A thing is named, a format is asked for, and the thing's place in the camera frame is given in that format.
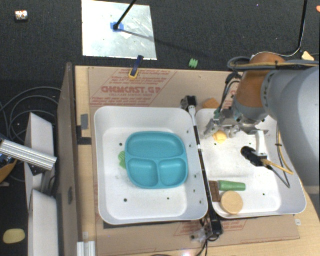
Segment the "black floor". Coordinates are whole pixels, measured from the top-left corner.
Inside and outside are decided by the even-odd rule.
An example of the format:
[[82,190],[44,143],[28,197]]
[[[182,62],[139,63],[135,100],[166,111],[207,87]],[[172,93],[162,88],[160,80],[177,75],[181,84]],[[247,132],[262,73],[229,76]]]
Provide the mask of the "black floor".
[[[304,1],[139,0],[137,3],[150,5],[158,58],[157,61],[144,61],[144,68],[188,69],[189,60],[194,58],[199,61],[198,69],[225,71],[228,60],[233,57],[250,57],[261,51],[294,51],[298,45]],[[318,0],[308,1],[301,47],[301,51],[311,54],[319,53],[320,13],[316,11],[317,5],[320,5]],[[27,10],[29,21],[16,23],[14,13],[17,10]],[[80,0],[1,1],[0,101],[3,105],[31,88],[60,88],[66,62],[88,66],[133,65],[133,61],[128,59],[82,56],[81,11]],[[52,89],[20,96],[5,108],[9,122],[15,104],[31,95],[59,98],[59,92]],[[53,102],[31,98],[17,106],[12,117],[26,110],[55,113],[55,109]],[[47,114],[39,116],[55,122]],[[13,123],[17,133],[26,128],[27,120],[28,115],[24,114]],[[7,133],[2,113],[0,133]],[[23,180],[22,166],[18,166],[12,175]],[[2,242],[7,229],[21,228],[28,232],[24,184],[12,177],[6,182],[9,187],[0,187],[0,255],[27,255],[26,239],[15,245]]]

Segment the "green object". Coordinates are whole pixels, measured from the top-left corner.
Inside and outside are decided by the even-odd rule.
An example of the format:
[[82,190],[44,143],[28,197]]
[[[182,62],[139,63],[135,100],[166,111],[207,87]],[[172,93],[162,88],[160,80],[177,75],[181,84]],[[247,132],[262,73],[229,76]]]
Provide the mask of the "green object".
[[123,168],[123,169],[127,169],[126,167],[126,152],[122,151],[119,155],[118,155],[118,158],[120,160],[120,166]]
[[226,180],[218,181],[220,191],[245,191],[246,184],[241,182],[232,182]]
[[189,62],[189,67],[192,68],[192,69],[195,69],[197,68],[198,66],[198,61],[194,58],[192,58]]

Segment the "blue plate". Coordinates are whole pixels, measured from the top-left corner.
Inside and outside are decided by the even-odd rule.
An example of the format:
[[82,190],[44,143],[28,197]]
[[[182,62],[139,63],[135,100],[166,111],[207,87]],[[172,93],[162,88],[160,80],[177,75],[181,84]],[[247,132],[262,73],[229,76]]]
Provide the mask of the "blue plate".
[[185,145],[169,132],[132,134],[125,143],[125,165],[132,183],[144,189],[175,188],[188,177]]

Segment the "round wooden block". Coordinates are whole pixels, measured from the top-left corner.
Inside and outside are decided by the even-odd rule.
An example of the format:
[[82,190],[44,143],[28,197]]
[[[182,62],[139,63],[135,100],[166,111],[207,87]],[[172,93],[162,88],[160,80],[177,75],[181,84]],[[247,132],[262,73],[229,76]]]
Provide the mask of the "round wooden block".
[[244,207],[244,201],[239,193],[227,191],[221,198],[221,207],[231,215],[237,215]]

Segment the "cardboard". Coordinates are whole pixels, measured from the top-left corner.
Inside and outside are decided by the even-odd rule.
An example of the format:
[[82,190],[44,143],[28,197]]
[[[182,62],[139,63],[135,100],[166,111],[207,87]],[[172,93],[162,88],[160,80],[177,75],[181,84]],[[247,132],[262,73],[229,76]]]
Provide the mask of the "cardboard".
[[[181,99],[187,95],[197,96],[199,104],[197,108],[200,109],[208,99],[221,98],[225,79],[229,73],[142,69],[139,80],[137,78],[137,80],[130,81],[127,79],[129,68],[89,67],[87,72],[87,74],[80,72],[76,74],[76,77],[82,80],[82,82],[76,83],[77,100],[81,102],[77,105],[77,121],[78,125],[81,125],[81,115],[89,115],[91,118],[91,123],[82,131],[82,136],[91,137],[92,134],[93,145],[91,149],[95,196],[94,203],[87,202],[87,206],[95,205],[95,227],[89,227],[89,225],[86,227],[91,232],[95,231],[95,234],[90,233],[89,237],[96,239],[97,255],[154,254],[163,251],[200,249],[202,243],[191,240],[191,235],[202,227],[200,221],[126,227],[113,226],[112,228],[109,226],[106,228],[98,211],[93,116],[95,111],[102,106],[177,108]],[[216,242],[210,243],[210,247],[300,238],[292,215],[226,220],[223,222],[223,227],[224,234]]]

